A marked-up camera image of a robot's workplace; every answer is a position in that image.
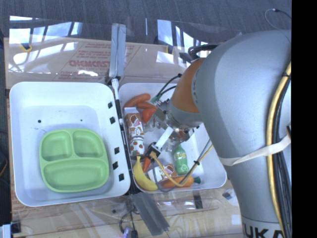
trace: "green soda bottle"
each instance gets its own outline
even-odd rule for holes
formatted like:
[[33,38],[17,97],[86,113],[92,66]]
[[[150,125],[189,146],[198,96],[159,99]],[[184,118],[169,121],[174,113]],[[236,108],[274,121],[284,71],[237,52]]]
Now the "green soda bottle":
[[174,166],[175,166],[177,174],[180,176],[180,175],[184,175],[188,173],[189,168],[187,166],[186,152],[180,144],[173,151],[173,156],[174,156]]

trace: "banana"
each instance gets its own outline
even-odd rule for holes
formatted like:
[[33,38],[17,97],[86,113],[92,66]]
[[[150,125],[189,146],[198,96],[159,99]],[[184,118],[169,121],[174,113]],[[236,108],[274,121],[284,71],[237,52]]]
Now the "banana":
[[137,162],[133,166],[133,175],[135,181],[142,189],[150,191],[157,190],[158,186],[156,185],[156,183],[148,179],[144,174],[141,167],[140,158],[141,156],[137,156]]

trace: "white plastic container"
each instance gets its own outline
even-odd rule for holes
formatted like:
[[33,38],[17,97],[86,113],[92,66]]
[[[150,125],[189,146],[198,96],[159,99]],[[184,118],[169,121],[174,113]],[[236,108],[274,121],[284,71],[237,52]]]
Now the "white plastic container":
[[[164,86],[164,83],[125,83],[119,89],[119,95],[121,100],[121,106],[132,97],[149,93],[152,97],[156,95],[159,90]],[[168,98],[171,98],[173,90],[166,92],[161,100],[164,101]],[[151,132],[146,132],[144,136],[144,145],[145,149],[152,143],[159,140],[161,135],[164,133],[164,130],[155,129]],[[191,168],[194,165],[194,161],[197,160],[199,155],[202,153],[205,145],[209,140],[209,136],[206,132],[204,125],[202,124],[198,129],[195,129],[194,134],[190,137],[189,140],[182,143],[182,147],[187,154],[188,167]],[[173,163],[172,154],[163,150],[163,152],[158,157],[162,164]],[[223,186],[227,180],[226,171],[220,162],[216,151],[212,148],[211,151],[204,157],[203,161],[199,166],[196,167],[195,171],[192,174],[193,177],[200,177],[201,183],[194,183],[190,187],[179,187],[175,188],[173,191],[186,191],[186,190],[197,190],[197,189],[210,189],[210,188],[219,188]],[[160,190],[156,191],[146,191],[148,193],[159,193]]]
[[[121,196],[130,176],[111,89],[100,83],[20,82],[10,91],[15,192],[27,206],[43,206]],[[52,130],[84,128],[106,147],[109,178],[96,189],[58,193],[44,183],[39,159],[43,136]]]

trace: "gray carpet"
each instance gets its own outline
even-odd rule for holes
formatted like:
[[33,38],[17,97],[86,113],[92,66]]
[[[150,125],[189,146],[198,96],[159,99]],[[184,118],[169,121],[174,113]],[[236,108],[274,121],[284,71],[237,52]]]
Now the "gray carpet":
[[[283,13],[270,9],[277,8]],[[25,16],[56,20],[78,21],[89,24],[126,24],[133,30],[128,36],[141,43],[153,43],[155,26],[150,38],[145,36],[144,22],[158,19],[201,24],[214,31],[213,41],[226,40],[236,33],[263,30],[291,29],[292,0],[0,0],[0,30],[9,35],[9,16]],[[89,31],[87,36],[104,39],[106,33]],[[195,28],[186,29],[192,36]],[[3,47],[0,44],[0,151],[8,157],[5,73]],[[0,180],[0,226],[10,222],[9,171]]]

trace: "orange carrot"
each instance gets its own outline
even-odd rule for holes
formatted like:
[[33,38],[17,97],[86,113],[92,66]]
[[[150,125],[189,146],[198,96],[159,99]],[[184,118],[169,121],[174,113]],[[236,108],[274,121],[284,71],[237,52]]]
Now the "orange carrot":
[[[180,183],[180,182],[183,180],[184,177],[185,177],[185,176],[179,176],[179,177],[174,178],[174,180],[175,180],[177,183]],[[187,180],[187,182],[185,183],[185,185],[184,185],[183,187],[189,187],[189,186],[191,186],[194,182],[200,183],[201,180],[200,180],[199,177],[196,177],[196,178],[189,177],[188,180]],[[173,188],[173,187],[175,186],[175,184],[173,184],[170,180],[167,180],[166,182],[164,182],[164,183],[162,184],[162,186],[165,187],[165,188]]]
[[143,167],[142,167],[142,170],[144,173],[148,169],[150,163],[151,163],[151,160],[148,157],[145,157],[144,162],[143,162]]
[[148,101],[151,98],[150,94],[143,93],[138,96],[133,97],[132,99],[128,100],[123,108],[130,108],[136,106],[139,102]]
[[147,123],[151,119],[151,117],[155,113],[155,111],[156,111],[156,109],[152,109],[152,108],[143,109],[143,111],[142,111],[142,120],[143,120],[143,122]]
[[154,106],[153,104],[149,103],[149,102],[139,102],[137,103],[137,108],[139,109],[158,109],[157,106]]

